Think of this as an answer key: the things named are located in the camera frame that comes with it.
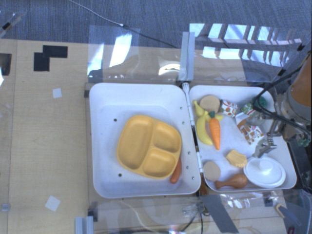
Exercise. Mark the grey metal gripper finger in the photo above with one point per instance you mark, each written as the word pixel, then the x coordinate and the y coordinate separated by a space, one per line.
pixel 263 149
pixel 273 130

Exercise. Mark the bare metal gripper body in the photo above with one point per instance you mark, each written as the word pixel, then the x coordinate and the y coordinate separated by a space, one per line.
pixel 292 130

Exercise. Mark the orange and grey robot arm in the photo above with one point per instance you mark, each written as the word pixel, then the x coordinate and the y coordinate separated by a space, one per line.
pixel 304 82

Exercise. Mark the white carton with brown print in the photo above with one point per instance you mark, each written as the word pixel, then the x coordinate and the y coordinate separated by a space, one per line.
pixel 252 133

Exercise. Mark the white round lid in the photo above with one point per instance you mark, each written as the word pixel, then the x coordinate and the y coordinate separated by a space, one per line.
pixel 264 172

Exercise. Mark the yellow ridged crisp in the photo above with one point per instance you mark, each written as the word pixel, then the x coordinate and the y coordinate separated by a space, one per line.
pixel 236 158

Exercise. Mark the green round toy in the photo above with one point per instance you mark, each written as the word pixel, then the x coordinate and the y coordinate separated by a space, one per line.
pixel 263 102

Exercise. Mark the white can with green print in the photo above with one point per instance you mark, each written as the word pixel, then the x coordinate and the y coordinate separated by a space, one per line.
pixel 247 108

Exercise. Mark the white plastic tray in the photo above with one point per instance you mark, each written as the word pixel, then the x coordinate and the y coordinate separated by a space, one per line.
pixel 107 140
pixel 231 135

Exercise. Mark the brown chicken drumstick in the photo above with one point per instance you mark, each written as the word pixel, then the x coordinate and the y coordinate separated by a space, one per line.
pixel 235 181

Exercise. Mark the white can with orange print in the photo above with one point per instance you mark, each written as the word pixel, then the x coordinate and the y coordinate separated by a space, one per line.
pixel 228 108

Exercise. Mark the orange carrot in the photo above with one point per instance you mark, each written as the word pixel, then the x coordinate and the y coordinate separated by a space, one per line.
pixel 215 130

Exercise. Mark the tan round biscuit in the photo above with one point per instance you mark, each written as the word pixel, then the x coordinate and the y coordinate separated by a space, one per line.
pixel 212 170

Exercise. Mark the yellow banana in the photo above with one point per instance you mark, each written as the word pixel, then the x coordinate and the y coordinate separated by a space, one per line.
pixel 202 130

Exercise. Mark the brown round biscuit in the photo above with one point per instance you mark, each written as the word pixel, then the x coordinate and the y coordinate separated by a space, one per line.
pixel 209 103

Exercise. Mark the thin black and white rod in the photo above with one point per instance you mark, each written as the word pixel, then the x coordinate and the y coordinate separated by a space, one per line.
pixel 190 113

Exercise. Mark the orange-red toy sausage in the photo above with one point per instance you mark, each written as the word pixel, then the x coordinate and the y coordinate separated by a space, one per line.
pixel 176 174

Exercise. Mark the yellow divided plate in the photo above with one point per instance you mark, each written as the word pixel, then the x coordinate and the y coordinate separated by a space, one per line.
pixel 136 142

